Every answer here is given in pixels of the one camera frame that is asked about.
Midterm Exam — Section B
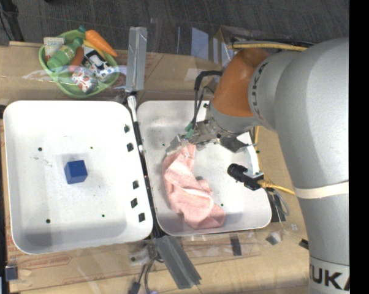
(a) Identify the white can with red print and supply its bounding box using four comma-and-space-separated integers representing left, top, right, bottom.
70, 66, 98, 94

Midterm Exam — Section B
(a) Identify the orange carrot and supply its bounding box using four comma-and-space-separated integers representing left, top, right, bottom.
78, 25, 119, 58

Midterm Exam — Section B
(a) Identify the pink cloth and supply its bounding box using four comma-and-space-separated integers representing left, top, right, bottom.
161, 143, 227, 230

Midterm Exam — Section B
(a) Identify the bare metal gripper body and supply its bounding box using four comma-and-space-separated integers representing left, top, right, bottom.
186, 119, 232, 146

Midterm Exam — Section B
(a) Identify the red sausage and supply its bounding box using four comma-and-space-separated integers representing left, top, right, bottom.
68, 45, 85, 74

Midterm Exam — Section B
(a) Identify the black cylinder on white bracket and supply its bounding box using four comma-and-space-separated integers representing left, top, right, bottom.
222, 135, 265, 192

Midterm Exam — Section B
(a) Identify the blue cube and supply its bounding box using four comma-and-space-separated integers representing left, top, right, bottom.
63, 159, 89, 185

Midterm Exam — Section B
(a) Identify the yellow banana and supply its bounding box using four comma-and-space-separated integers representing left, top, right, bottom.
82, 39, 106, 59

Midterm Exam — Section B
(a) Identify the green bowl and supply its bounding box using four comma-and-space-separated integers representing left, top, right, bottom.
38, 29, 121, 99

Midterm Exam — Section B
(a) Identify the brown cardboard board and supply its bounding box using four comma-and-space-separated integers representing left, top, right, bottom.
0, 40, 311, 294

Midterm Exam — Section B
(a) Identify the green bottle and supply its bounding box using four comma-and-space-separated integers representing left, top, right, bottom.
47, 37, 84, 72

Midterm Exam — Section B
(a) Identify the black and white carton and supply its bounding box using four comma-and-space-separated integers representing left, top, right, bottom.
81, 48, 115, 83

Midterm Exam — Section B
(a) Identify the white plastic tray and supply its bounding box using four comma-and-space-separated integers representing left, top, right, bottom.
2, 100, 154, 255
135, 99, 273, 237

